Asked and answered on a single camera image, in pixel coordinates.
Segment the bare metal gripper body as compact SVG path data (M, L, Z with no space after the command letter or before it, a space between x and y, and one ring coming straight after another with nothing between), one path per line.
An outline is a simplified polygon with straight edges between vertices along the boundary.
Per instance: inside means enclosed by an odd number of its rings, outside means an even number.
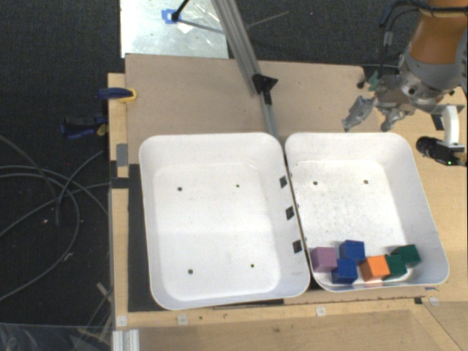
M413 74L384 75L375 91L374 106L380 110L414 113L421 110L441 115L445 109L440 102L453 89L432 88Z

